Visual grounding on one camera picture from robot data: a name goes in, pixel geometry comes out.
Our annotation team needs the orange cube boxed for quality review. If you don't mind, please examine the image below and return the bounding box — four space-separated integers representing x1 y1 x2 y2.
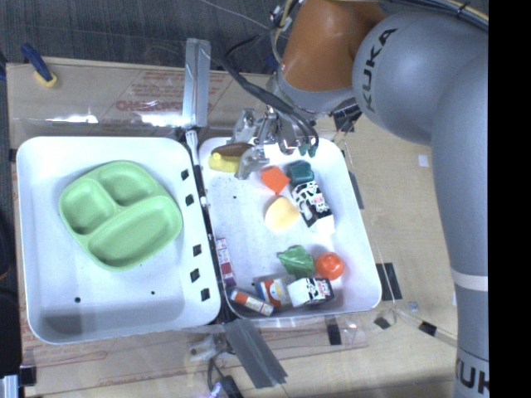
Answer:
261 166 291 195

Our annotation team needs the green toy lettuce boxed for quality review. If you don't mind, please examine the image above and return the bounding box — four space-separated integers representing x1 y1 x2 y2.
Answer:
276 245 316 279

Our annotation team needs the brown cardboard board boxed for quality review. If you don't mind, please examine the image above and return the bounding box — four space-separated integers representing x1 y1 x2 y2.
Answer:
4 56 370 398

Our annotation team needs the yellow and brown toy bread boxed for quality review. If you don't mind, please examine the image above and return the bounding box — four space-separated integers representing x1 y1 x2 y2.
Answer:
208 142 255 174

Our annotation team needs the small cow print carton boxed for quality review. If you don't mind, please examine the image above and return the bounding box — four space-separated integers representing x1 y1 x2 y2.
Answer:
286 277 336 308

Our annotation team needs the green divided plate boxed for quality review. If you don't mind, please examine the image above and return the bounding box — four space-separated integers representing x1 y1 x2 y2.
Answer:
57 159 184 271

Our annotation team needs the large cow print carton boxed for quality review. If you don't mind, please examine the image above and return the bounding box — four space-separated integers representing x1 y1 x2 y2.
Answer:
291 180 336 235

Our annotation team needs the orange toy tomato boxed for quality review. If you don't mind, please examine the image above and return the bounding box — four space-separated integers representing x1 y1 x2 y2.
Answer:
314 251 345 282

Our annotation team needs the pale yellow toy food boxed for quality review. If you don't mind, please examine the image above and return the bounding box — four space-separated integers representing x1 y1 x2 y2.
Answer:
264 196 300 232

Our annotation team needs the white plastic tray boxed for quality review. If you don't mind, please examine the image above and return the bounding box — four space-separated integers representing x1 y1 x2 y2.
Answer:
15 135 222 345
197 136 382 321

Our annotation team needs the blue orange white carton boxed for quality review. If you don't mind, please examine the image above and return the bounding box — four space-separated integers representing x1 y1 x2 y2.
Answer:
254 278 291 308

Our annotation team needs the orange and white packet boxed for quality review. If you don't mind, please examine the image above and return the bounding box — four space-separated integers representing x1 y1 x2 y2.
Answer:
229 288 275 317

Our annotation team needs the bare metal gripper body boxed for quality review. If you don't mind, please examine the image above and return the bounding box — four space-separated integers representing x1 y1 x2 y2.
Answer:
253 106 320 156

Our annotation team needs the dark green block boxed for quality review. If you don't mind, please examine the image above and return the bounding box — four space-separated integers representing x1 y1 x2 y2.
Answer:
285 159 315 187

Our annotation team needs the purple and white packet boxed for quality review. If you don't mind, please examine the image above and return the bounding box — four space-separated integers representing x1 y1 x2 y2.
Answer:
215 237 237 289

